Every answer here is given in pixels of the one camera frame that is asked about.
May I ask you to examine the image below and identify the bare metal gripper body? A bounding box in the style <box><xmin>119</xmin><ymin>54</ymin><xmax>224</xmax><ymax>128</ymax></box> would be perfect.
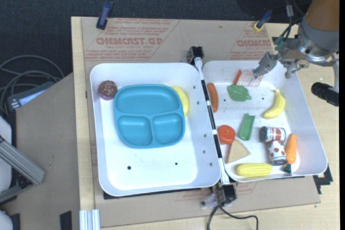
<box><xmin>277</xmin><ymin>33</ymin><xmax>338</xmax><ymax>66</ymax></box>

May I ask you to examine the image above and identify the red and white packet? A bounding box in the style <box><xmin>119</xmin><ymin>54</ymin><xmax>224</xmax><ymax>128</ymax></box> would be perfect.
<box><xmin>233</xmin><ymin>69</ymin><xmax>265</xmax><ymax>88</ymax></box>

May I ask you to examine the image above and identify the yellow banana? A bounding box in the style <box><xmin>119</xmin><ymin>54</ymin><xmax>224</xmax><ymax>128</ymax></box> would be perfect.
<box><xmin>263</xmin><ymin>88</ymin><xmax>287</xmax><ymax>120</ymax></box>
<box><xmin>169</xmin><ymin>85</ymin><xmax>190</xmax><ymax>117</ymax></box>

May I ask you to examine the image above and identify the green lettuce leaf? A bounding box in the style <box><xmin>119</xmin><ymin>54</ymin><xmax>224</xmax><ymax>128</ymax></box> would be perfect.
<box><xmin>226</xmin><ymin>83</ymin><xmax>253</xmax><ymax>102</ymax></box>

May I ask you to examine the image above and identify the white plastic tray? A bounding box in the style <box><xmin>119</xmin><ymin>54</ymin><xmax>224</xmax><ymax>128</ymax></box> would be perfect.
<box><xmin>89</xmin><ymin>62</ymin><xmax>223</xmax><ymax>197</ymax></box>
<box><xmin>202</xmin><ymin>59</ymin><xmax>329</xmax><ymax>184</ymax></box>

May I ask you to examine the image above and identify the orange sausage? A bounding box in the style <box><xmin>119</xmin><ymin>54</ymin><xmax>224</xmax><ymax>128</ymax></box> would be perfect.
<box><xmin>206</xmin><ymin>82</ymin><xmax>219</xmax><ymax>114</ymax></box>

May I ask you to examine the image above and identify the red and white can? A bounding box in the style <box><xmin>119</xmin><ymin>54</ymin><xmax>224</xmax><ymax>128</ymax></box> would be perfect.
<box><xmin>259</xmin><ymin>126</ymin><xmax>287</xmax><ymax>143</ymax></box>

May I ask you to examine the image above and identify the thin black and white rod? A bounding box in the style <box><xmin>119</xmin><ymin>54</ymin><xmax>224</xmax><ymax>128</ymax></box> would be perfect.
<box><xmin>194</xmin><ymin>56</ymin><xmax>230</xmax><ymax>185</ymax></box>

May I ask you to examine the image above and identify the orange carrot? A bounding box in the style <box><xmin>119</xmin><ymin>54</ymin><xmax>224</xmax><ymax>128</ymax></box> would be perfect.
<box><xmin>282</xmin><ymin>133</ymin><xmax>298</xmax><ymax>173</ymax></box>

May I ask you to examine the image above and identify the red tomato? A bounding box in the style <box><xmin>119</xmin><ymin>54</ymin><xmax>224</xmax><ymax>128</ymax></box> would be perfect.
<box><xmin>217</xmin><ymin>124</ymin><xmax>237</xmax><ymax>145</ymax></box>

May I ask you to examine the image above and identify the white can with red print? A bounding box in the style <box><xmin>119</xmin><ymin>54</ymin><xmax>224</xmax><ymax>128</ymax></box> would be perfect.
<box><xmin>266</xmin><ymin>140</ymin><xmax>288</xmax><ymax>166</ymax></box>

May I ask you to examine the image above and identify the tan bread slice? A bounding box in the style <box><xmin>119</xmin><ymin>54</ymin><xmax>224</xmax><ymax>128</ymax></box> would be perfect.
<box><xmin>225</xmin><ymin>138</ymin><xmax>252</xmax><ymax>164</ymax></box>

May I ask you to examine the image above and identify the yellow corn cob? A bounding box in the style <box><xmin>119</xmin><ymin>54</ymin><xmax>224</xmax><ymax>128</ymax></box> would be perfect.
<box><xmin>236</xmin><ymin>162</ymin><xmax>274</xmax><ymax>178</ymax></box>

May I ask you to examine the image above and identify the brown cardboard board red print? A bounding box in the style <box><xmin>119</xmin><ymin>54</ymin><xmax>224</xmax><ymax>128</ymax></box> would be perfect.
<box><xmin>80</xmin><ymin>17</ymin><xmax>322</xmax><ymax>228</ymax></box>

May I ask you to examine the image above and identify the blue divided plate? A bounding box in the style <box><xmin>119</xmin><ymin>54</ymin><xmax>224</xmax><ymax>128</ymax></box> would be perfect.
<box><xmin>113</xmin><ymin>83</ymin><xmax>187</xmax><ymax>149</ymax></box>

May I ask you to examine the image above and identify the purple cupcake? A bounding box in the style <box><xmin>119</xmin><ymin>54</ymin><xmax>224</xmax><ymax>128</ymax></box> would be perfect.
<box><xmin>97</xmin><ymin>80</ymin><xmax>119</xmax><ymax>101</ymax></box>

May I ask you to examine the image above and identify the black cylinder on white bracket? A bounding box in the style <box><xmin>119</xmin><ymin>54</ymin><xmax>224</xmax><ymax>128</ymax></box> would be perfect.
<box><xmin>310</xmin><ymin>58</ymin><xmax>340</xmax><ymax>107</ymax></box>

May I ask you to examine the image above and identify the black block with wires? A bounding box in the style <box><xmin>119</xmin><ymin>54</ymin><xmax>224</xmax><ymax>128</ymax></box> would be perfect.
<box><xmin>185</xmin><ymin>46</ymin><xmax>204</xmax><ymax>64</ymax></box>
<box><xmin>199</xmin><ymin>184</ymin><xmax>238</xmax><ymax>210</ymax></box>

